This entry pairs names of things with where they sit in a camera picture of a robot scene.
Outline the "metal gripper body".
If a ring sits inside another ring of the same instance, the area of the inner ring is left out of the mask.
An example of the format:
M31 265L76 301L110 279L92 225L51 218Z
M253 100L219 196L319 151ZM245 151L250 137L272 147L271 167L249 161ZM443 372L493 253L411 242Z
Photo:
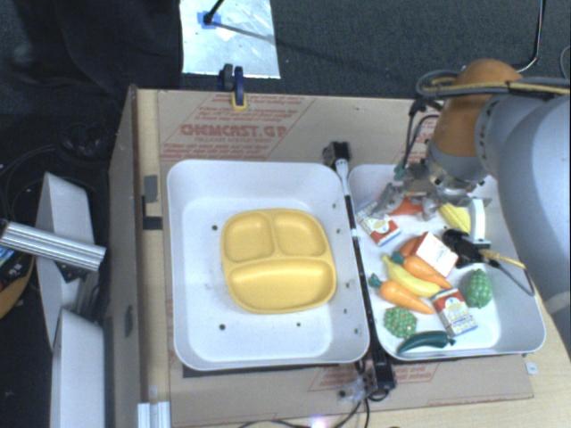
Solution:
M437 204L468 206L469 196L482 181L482 164L477 160L453 160L439 164L435 160L410 163L401 161L393 179L400 182L402 196L428 199Z

